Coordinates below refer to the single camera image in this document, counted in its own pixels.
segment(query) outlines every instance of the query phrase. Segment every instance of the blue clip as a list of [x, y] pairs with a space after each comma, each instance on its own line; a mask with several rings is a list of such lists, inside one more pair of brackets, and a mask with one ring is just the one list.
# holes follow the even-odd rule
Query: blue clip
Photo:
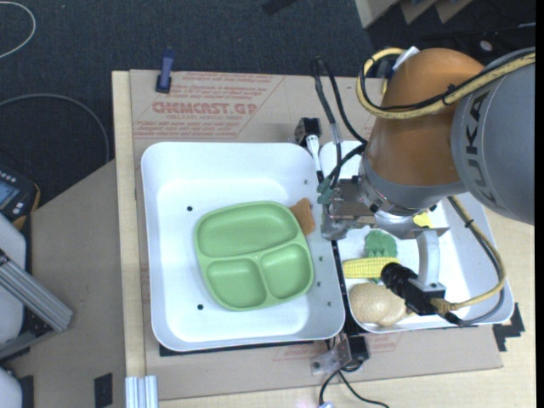
[[172, 47], [166, 47], [162, 53], [161, 74], [156, 79], [155, 90], [162, 94], [170, 94], [170, 85], [172, 78], [170, 71], [173, 65], [173, 50]]

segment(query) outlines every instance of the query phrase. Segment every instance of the white cable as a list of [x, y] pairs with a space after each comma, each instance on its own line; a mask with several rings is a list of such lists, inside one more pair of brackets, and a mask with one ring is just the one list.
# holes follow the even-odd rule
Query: white cable
[[0, 4], [10, 4], [13, 6], [16, 6], [18, 8], [24, 9], [32, 18], [32, 31], [31, 34], [28, 36], [28, 38], [23, 41], [21, 44], [19, 44], [17, 47], [13, 48], [12, 50], [9, 50], [7, 53], [0, 54], [0, 59], [10, 56], [11, 54], [15, 53], [17, 50], [23, 48], [34, 36], [34, 33], [36, 32], [36, 17], [31, 12], [30, 9], [28, 9], [24, 4], [16, 3], [16, 2], [0, 2]]

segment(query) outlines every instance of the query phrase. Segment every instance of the black carpet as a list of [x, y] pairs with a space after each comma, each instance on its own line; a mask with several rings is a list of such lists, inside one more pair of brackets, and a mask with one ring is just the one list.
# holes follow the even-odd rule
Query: black carpet
[[[393, 6], [363, 29], [354, 0], [0, 0], [24, 4], [36, 16], [35, 36], [0, 59], [0, 162], [34, 179], [42, 203], [56, 197], [105, 162], [100, 127], [113, 157], [111, 72], [158, 69], [172, 46], [173, 69], [308, 75], [323, 56], [337, 76], [356, 76], [377, 49], [447, 46], [483, 63], [510, 48], [535, 45], [536, 0], [475, 0], [443, 24], [434, 8], [407, 25]], [[494, 54], [475, 44], [500, 35]], [[22, 10], [0, 4], [0, 55], [31, 30]], [[459, 32], [473, 35], [458, 35]]]

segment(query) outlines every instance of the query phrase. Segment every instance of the yellow corn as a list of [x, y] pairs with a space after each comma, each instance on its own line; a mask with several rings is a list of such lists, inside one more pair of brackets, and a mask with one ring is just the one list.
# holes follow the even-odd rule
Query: yellow corn
[[342, 262], [345, 278], [379, 278], [387, 263], [400, 263], [396, 257], [353, 258]]

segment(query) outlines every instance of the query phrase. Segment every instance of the white tray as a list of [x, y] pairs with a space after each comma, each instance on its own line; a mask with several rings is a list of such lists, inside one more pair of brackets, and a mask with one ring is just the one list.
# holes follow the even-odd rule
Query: white tray
[[[343, 142], [343, 155], [352, 150], [357, 144], [357, 142]], [[326, 144], [322, 148], [320, 159], [324, 173], [328, 174], [336, 162], [336, 153], [333, 144]], [[344, 165], [341, 177], [347, 179], [357, 174], [359, 164], [360, 156], [355, 156]], [[468, 193], [458, 195], [457, 197], [474, 219], [474, 222], [491, 243], [495, 245], [482, 205]], [[465, 228], [464, 223], [454, 211], [451, 204], [447, 200], [441, 201], [437, 208], [429, 213], [429, 217], [433, 223], [433, 227], [449, 228], [439, 238], [439, 282], [446, 287], [445, 299], [450, 302], [461, 302], [493, 288], [498, 281], [493, 264], [470, 230]], [[369, 227], [352, 229], [348, 232], [345, 239], [338, 241], [340, 258], [347, 260], [363, 257], [365, 237], [369, 231]], [[399, 240], [395, 238], [395, 241], [400, 262], [417, 273], [419, 268], [419, 251], [416, 240]], [[364, 279], [347, 279], [346, 289], [349, 292], [354, 285], [367, 281]], [[455, 314], [461, 319], [468, 320], [479, 317], [492, 309], [497, 300], [498, 295], [495, 295], [481, 303], [460, 309]], [[513, 308], [512, 292], [506, 282], [501, 307], [494, 314], [482, 320], [480, 324], [504, 322], [511, 317]], [[453, 326], [437, 315], [415, 315], [388, 327], [359, 322], [355, 318], [354, 320], [361, 328], [369, 332], [400, 332]]]
[[[141, 161], [150, 265], [151, 321], [174, 351], [326, 339], [345, 319], [331, 244], [320, 235], [321, 205], [310, 154], [295, 144], [161, 142]], [[208, 292], [192, 243], [196, 221], [220, 207], [276, 201], [312, 204], [307, 236], [314, 284], [288, 303], [230, 311]]]

